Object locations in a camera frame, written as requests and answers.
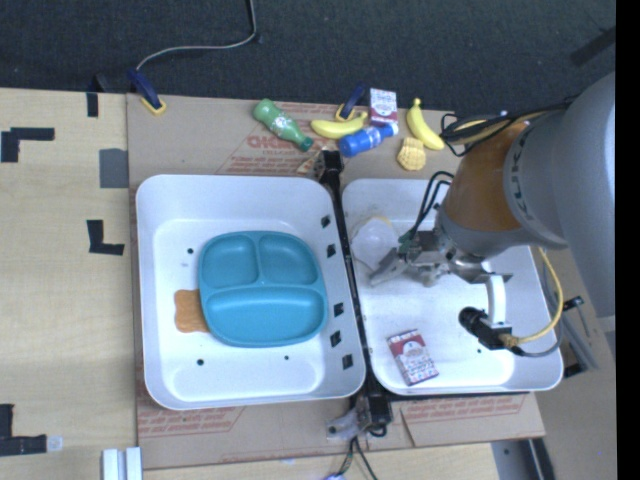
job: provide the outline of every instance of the blue clamp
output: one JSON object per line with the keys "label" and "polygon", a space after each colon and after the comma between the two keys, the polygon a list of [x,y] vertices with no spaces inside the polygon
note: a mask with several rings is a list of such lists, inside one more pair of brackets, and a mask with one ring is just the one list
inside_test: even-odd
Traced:
{"label": "blue clamp", "polygon": [[135,86],[136,91],[142,96],[142,103],[155,115],[162,114],[167,105],[158,97],[158,93],[151,85],[151,82],[140,71],[129,68],[127,70],[127,78]]}
{"label": "blue clamp", "polygon": [[353,117],[353,107],[362,99],[366,90],[367,86],[362,82],[358,82],[355,89],[351,91],[349,99],[338,107],[336,111],[336,121],[349,121]]}

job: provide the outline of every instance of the divided blue plate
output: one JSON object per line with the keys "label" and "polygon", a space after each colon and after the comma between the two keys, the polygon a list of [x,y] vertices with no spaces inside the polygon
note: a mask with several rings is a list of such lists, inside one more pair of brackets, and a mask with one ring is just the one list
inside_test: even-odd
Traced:
{"label": "divided blue plate", "polygon": [[318,262],[299,238],[272,231],[220,235],[205,244],[198,285],[211,333],[238,347],[313,338],[327,321]]}

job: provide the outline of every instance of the white tray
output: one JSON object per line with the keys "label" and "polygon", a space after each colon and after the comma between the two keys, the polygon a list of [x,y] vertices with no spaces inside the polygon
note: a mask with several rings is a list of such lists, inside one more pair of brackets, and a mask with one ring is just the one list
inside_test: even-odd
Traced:
{"label": "white tray", "polygon": [[[325,188],[301,178],[161,175],[142,183],[136,211],[144,377],[160,405],[180,410],[342,398],[360,388],[366,368]],[[256,230],[291,233],[309,245],[327,289],[327,325],[306,342],[258,349],[180,332],[174,294],[197,289],[202,246],[217,235]]]}
{"label": "white tray", "polygon": [[[402,235],[415,222],[427,182],[420,180],[360,179],[343,193],[349,233],[372,217],[389,219]],[[431,219],[421,229],[433,227]],[[492,270],[514,274],[506,283],[506,320],[515,335],[527,335],[550,320],[544,295],[528,247],[516,247],[494,258]],[[425,288],[410,273],[371,287],[371,270],[354,262],[356,282],[372,368],[389,391],[399,395],[444,395],[537,391],[554,387],[562,378],[559,351],[546,357],[518,357],[508,351],[489,351],[459,323],[466,306],[487,309],[484,285],[469,285],[456,276],[444,276]],[[426,341],[439,375],[412,387],[401,377],[386,338],[418,329]],[[548,349],[553,333],[522,347],[529,352]]]}

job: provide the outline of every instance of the cardboard box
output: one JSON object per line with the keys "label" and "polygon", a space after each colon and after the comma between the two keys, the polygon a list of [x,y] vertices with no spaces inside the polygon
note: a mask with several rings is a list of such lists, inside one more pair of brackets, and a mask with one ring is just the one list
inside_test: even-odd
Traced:
{"label": "cardboard box", "polygon": [[[312,175],[314,156],[335,141],[313,134],[309,122],[332,119],[332,105],[276,102],[314,137],[306,153],[255,121],[256,101],[164,96],[167,110],[154,116],[135,94],[127,95],[133,295],[137,357],[138,444],[146,469],[344,453],[346,443],[327,439],[327,421],[344,415],[346,399],[277,405],[171,411],[146,393],[140,343],[135,193],[156,174]],[[439,169],[455,171],[447,151],[429,152],[427,165],[405,171],[395,160],[409,135],[404,110],[400,133],[375,150],[345,162],[343,184],[361,177],[427,179]],[[425,112],[437,130],[442,112]],[[393,403],[394,421],[369,450],[539,437],[544,427],[533,394],[464,396]]]}

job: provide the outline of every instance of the red and white box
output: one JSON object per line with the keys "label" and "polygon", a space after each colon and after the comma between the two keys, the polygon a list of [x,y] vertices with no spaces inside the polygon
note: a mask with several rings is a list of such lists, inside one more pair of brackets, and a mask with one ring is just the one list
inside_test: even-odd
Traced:
{"label": "red and white box", "polygon": [[387,343],[407,386],[438,375],[424,339],[417,329],[391,336],[387,338]]}
{"label": "red and white box", "polygon": [[374,126],[398,122],[396,93],[382,89],[369,90],[369,120]]}

